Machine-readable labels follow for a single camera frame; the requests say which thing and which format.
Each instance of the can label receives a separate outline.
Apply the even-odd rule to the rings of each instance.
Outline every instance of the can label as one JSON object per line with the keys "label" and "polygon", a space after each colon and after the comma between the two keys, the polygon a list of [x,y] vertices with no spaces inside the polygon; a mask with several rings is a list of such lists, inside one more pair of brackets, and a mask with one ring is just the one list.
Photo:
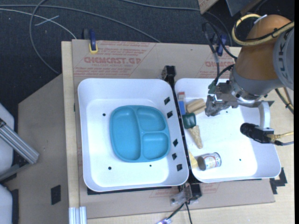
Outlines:
{"label": "can label", "polygon": [[218,153],[205,154],[197,158],[200,170],[216,168],[221,166],[221,157]]}

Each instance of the black fabric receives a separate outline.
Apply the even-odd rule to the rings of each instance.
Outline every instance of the black fabric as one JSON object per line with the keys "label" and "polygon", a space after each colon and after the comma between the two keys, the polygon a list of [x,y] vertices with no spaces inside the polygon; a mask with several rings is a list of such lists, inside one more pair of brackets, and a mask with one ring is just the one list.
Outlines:
{"label": "black fabric", "polygon": [[[0,0],[0,4],[38,4],[41,0]],[[133,0],[166,7],[199,8],[197,0]],[[104,15],[134,26],[161,42],[207,44],[201,24],[210,21],[220,32],[221,24],[211,15],[196,11],[174,11],[141,7],[117,0],[49,0],[45,5],[83,9]],[[32,7],[0,7],[31,13]],[[270,0],[264,13],[281,14],[294,19],[294,0]],[[209,10],[218,16],[230,31],[239,14],[230,16],[225,0],[219,0]],[[153,42],[128,27],[113,21],[55,8],[40,8],[37,15],[53,18],[81,38],[84,28],[93,28],[97,40]],[[30,16],[0,10],[0,103],[15,115],[17,105],[30,94],[51,81],[56,74],[48,69],[34,52],[29,39]],[[61,72],[61,41],[71,41],[72,36],[59,26],[33,20],[33,39],[44,60]]]}

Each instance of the silver can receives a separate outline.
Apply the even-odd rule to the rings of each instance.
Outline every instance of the silver can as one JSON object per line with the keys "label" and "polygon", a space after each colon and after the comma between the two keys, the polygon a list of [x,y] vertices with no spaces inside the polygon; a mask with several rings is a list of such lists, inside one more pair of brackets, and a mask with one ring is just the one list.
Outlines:
{"label": "silver can", "polygon": [[221,166],[221,157],[218,153],[204,154],[197,158],[198,167],[200,170],[216,168]]}

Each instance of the blue plate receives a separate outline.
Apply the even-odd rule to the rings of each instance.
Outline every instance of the blue plate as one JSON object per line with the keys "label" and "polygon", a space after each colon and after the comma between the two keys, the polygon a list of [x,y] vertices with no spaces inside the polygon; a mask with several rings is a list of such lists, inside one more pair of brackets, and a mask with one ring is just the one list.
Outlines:
{"label": "blue plate", "polygon": [[110,139],[114,153],[127,162],[156,161],[170,150],[166,119],[158,109],[149,106],[115,109],[110,117]]}

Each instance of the yellow and blue clip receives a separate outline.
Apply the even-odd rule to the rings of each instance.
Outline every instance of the yellow and blue clip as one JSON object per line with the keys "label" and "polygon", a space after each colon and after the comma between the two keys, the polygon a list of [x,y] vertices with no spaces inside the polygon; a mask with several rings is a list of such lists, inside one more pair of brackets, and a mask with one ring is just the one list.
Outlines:
{"label": "yellow and blue clip", "polygon": [[91,54],[97,54],[98,53],[98,45],[97,45],[97,41],[95,39],[94,30],[89,29],[89,37],[90,37],[89,51]]}

